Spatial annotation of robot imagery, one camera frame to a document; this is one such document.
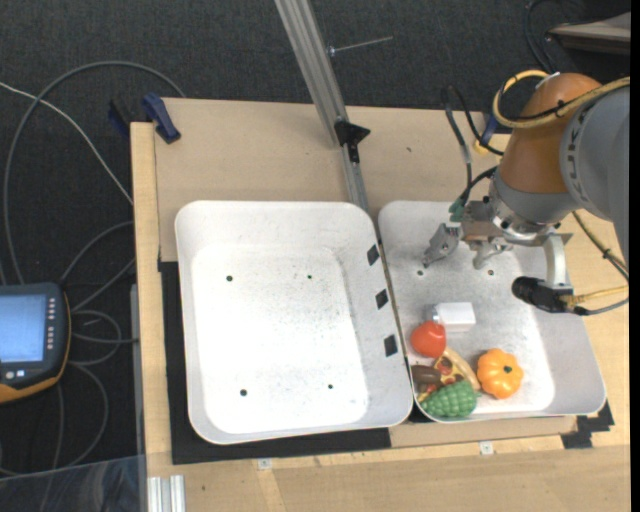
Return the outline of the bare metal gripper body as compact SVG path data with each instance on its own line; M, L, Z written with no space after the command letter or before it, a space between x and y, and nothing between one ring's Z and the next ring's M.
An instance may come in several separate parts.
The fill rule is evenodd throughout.
M539 246L555 228L525 219L501 200L478 200L465 206L461 232L461 239L469 244Z

